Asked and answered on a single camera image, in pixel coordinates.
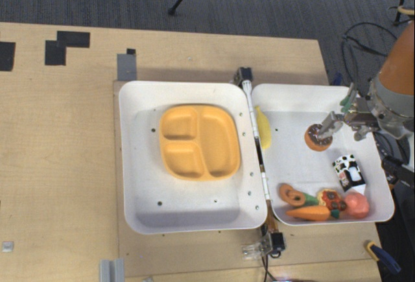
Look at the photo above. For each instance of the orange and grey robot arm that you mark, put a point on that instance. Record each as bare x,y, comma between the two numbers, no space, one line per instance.
398,60

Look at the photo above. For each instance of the yellow banana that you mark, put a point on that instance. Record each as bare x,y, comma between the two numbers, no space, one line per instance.
264,130

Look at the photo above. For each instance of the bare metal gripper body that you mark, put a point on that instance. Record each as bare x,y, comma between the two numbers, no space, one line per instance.
363,115

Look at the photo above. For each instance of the pink round toy food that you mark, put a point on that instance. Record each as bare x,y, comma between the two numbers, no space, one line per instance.
356,205

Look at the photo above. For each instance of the orange carrot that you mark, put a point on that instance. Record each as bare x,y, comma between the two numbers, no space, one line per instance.
308,212

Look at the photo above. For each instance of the pizza slice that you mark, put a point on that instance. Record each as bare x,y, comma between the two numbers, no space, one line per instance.
330,199

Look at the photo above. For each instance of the green toy vegetable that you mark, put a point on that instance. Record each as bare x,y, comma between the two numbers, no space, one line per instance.
311,199

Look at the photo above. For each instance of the black and white cow-print carton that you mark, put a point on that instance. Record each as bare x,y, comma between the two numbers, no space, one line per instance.
348,170

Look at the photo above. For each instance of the orange divided plate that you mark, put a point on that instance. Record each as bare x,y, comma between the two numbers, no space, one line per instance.
199,143

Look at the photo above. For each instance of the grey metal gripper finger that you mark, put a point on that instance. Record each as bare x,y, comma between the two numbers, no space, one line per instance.
364,134
329,125

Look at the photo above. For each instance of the white plastic tray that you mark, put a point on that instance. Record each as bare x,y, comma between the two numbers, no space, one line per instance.
146,160
298,164

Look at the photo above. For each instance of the thin black and white rod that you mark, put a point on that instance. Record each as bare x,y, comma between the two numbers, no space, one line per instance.
250,102

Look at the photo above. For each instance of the brown chocolate doughnut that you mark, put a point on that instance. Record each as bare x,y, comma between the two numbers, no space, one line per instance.
313,143

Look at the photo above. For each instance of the brown pretzel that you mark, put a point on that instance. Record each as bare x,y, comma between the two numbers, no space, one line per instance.
288,194

